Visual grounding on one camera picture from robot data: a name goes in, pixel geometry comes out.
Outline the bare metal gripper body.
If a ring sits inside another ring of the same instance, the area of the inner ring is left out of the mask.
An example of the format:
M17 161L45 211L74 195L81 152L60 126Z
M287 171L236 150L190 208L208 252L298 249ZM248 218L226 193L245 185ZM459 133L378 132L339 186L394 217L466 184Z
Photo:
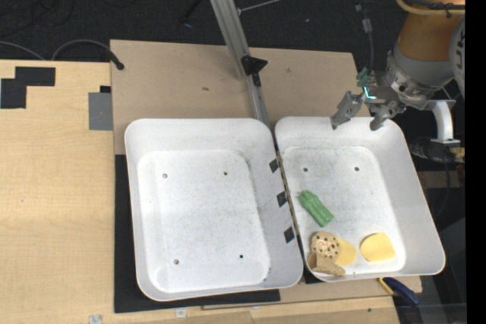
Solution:
M382 116L395 116L410 106L422 110L435 94L435 88L425 86L401 71L360 72L362 100L371 112Z

